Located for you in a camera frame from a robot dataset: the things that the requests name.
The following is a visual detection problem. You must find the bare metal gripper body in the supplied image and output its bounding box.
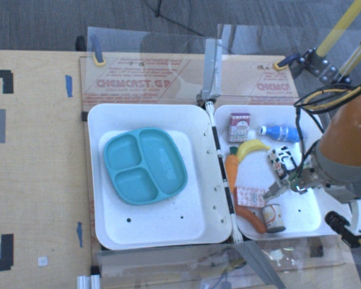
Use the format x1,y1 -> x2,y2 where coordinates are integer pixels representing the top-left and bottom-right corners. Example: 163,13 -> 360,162
289,163 -> 326,194

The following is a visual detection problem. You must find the small white can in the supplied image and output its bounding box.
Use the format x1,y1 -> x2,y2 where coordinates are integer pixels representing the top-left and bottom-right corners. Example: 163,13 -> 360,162
261,203 -> 287,234

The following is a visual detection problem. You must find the red and white packet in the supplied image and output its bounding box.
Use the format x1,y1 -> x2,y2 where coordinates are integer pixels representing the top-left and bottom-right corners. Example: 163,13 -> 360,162
235,186 -> 267,209

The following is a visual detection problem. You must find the black and white carton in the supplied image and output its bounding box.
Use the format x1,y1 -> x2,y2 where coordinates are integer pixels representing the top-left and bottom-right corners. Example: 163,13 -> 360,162
267,145 -> 302,182

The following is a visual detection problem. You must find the orange sausage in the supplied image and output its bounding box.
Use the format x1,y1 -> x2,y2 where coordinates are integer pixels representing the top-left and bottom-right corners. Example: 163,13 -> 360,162
233,187 -> 267,235

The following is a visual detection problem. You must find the white plastic tray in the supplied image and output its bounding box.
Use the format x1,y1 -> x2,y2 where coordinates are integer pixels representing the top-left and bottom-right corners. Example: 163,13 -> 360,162
213,104 -> 354,242
87,102 -> 233,251

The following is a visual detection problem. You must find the yellow banana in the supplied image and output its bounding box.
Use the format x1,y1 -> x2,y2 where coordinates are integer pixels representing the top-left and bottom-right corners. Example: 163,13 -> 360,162
236,139 -> 271,163

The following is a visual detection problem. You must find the orange carrot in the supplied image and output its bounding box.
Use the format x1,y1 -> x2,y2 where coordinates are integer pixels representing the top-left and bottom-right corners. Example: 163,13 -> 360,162
224,146 -> 240,196

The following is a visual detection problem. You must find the blue bottle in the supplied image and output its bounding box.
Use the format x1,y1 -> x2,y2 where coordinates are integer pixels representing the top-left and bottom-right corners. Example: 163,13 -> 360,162
257,125 -> 301,144

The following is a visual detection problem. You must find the red and white carton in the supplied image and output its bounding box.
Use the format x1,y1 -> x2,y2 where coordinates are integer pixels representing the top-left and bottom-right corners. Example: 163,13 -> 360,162
227,112 -> 251,143

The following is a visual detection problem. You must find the blue divided plate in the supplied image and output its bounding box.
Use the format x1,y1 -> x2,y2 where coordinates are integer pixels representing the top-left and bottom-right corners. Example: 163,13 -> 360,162
103,127 -> 189,207

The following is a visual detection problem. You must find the brown cardboard board red print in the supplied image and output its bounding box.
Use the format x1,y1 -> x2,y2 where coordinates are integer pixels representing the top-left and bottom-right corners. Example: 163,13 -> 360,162
79,51 -> 354,282

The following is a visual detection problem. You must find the black cylinder on white bracket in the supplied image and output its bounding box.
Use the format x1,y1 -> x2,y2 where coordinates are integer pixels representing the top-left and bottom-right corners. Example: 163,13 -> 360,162
324,199 -> 361,249

